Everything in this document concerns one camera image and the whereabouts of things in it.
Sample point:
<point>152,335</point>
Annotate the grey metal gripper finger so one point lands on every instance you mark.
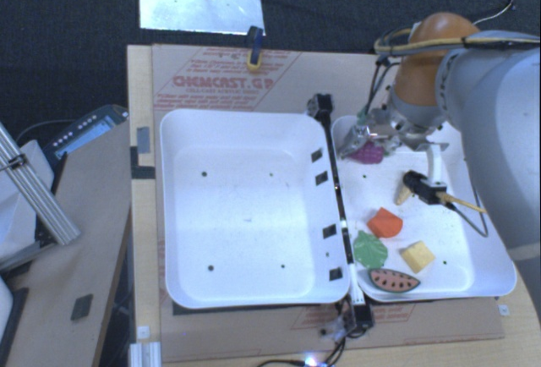
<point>389,146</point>
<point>353,141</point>

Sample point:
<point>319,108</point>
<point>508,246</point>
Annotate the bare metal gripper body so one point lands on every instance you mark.
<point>391,126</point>

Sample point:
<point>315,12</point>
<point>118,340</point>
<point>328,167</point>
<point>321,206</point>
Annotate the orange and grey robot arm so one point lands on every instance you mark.
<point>486,111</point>

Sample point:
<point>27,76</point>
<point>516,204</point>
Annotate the purple grapes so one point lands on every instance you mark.
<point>367,155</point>

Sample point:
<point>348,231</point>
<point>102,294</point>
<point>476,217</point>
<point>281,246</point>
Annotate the thin black and white rod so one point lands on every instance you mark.
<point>338,187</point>

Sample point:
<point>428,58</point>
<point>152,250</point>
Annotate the beige ice cream cone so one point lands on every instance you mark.
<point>401,195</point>

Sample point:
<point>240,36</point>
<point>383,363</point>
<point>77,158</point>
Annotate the orange wedge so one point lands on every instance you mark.
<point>384,223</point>

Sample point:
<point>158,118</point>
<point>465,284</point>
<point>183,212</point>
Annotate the white plastic tray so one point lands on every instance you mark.
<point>245,213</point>
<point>448,230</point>

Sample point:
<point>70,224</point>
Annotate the green leaf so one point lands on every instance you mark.
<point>369,251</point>

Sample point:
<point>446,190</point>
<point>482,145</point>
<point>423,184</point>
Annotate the yellow cheese wedge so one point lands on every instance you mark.
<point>417,257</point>

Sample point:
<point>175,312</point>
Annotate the red watermelon slice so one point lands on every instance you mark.
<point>393,281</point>

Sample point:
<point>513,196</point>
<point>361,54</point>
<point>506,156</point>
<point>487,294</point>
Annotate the brown cardboard board red print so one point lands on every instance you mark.
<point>220,78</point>

